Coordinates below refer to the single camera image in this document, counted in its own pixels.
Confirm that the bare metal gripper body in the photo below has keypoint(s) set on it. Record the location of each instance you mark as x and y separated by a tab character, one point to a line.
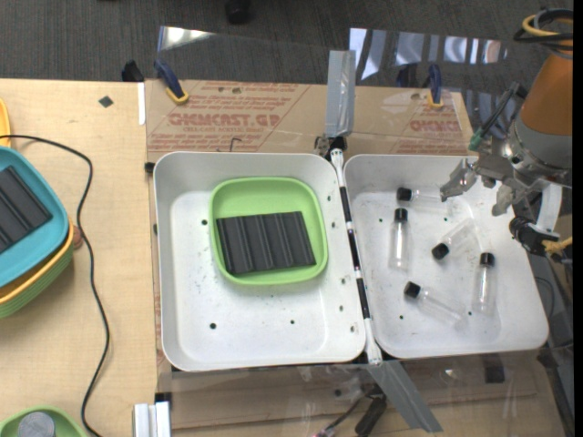
510	171

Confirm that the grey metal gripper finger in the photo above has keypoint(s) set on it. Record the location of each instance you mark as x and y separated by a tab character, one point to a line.
504	200
457	181

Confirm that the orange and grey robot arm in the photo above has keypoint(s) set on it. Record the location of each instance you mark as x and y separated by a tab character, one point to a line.
546	107

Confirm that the clear plastic bottle black cap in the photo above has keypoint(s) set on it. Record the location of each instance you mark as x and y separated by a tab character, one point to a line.
441	250
400	239
432	304
485	285
404	194

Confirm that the black and white thin rod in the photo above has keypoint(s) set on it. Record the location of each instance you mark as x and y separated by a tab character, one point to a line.
348	216

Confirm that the white plastic tray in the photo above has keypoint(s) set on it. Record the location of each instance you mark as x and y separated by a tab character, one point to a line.
432	339
255	317

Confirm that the green plate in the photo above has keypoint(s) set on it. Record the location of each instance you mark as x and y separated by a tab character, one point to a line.
45	295
68	423
268	194

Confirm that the brown cardboard board red print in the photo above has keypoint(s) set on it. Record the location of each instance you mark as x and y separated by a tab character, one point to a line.
273	116

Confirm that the black ribbed rack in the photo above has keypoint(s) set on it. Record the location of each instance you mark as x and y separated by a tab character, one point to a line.
18	207
266	243

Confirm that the black chair caster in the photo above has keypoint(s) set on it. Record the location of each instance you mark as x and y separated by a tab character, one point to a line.
238	10

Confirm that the orange plate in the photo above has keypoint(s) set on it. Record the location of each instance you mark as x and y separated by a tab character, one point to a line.
50	277

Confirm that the blue plate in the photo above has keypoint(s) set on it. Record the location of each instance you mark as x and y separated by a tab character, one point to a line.
32	253

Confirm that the yellow plate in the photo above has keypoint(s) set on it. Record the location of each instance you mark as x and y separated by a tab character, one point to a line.
3	125

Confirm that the grey metal cylinder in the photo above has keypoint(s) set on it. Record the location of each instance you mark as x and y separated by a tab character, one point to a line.
36	426

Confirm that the black cylinder on white bracket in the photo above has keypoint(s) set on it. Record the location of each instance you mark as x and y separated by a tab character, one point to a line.
549	207

